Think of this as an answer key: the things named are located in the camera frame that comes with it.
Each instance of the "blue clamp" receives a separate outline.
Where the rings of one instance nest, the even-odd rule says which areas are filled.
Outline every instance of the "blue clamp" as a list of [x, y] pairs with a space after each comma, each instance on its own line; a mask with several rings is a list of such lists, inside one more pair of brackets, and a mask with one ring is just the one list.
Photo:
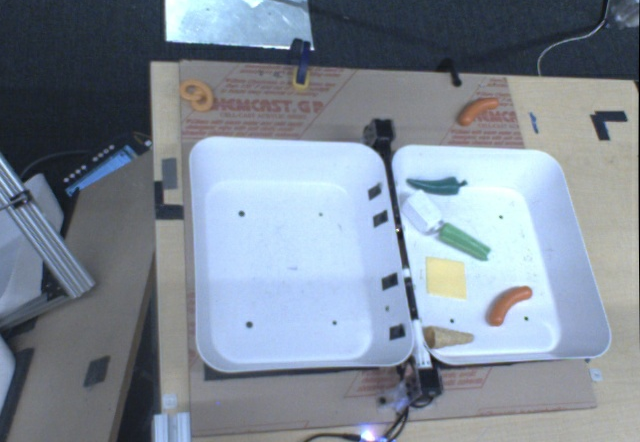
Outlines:
[[309, 61], [311, 60], [311, 42], [296, 38], [289, 48], [289, 62], [295, 65], [292, 83], [297, 90], [309, 86]]

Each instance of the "cheese slice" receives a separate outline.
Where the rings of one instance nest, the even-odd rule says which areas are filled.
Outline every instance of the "cheese slice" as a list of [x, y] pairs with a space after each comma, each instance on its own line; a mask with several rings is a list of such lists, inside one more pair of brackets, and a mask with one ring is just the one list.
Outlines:
[[445, 298], [467, 299], [464, 263], [427, 257], [427, 292]]

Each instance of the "table top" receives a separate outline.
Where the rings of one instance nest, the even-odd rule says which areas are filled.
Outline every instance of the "table top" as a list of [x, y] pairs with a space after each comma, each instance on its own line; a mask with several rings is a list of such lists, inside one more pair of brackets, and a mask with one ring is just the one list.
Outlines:
[[[525, 147], [548, 152], [565, 172], [608, 315], [611, 347], [591, 362], [602, 376], [601, 382], [594, 383], [598, 406], [595, 410], [410, 422], [401, 440], [635, 440], [640, 429], [638, 90], [632, 82], [615, 80], [507, 79]], [[442, 75], [424, 73], [419, 81], [442, 81]], [[175, 130], [180, 127], [178, 83], [177, 63], [152, 64], [156, 179], [162, 176], [164, 158], [181, 155], [180, 135]], [[606, 123], [610, 139], [600, 140], [592, 115], [621, 111], [627, 122]], [[164, 202], [180, 204], [180, 187], [166, 190]], [[164, 405], [167, 413], [189, 410], [182, 231], [171, 220], [156, 222], [160, 388], [161, 393], [175, 394], [176, 400], [175, 405]], [[168, 268], [171, 273], [162, 272]], [[317, 431], [195, 440], [294, 442]], [[354, 432], [354, 428], [322, 431]]]

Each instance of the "empty white tray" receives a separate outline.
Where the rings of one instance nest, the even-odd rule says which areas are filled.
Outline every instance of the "empty white tray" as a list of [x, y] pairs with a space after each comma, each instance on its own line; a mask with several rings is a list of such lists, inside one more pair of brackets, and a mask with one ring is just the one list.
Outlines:
[[[418, 310], [424, 326], [469, 332], [471, 344], [431, 353], [452, 365], [596, 357], [611, 335], [560, 165], [535, 150], [407, 146], [395, 154], [400, 202], [407, 178], [468, 181], [454, 196], [429, 195], [450, 222], [491, 247], [488, 261], [425, 236], [403, 220]], [[427, 293], [425, 258], [462, 261], [467, 299]], [[504, 290], [529, 286], [500, 327], [487, 323]]]
[[225, 372], [392, 366], [413, 333], [385, 168], [356, 143], [190, 155], [196, 343]]

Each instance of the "orange ring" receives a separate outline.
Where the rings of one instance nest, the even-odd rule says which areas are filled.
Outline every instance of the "orange ring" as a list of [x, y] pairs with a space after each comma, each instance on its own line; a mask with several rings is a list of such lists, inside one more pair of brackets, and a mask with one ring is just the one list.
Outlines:
[[191, 102], [195, 111], [209, 111], [213, 108], [213, 91], [205, 82], [198, 79], [185, 79], [180, 83], [180, 97]]

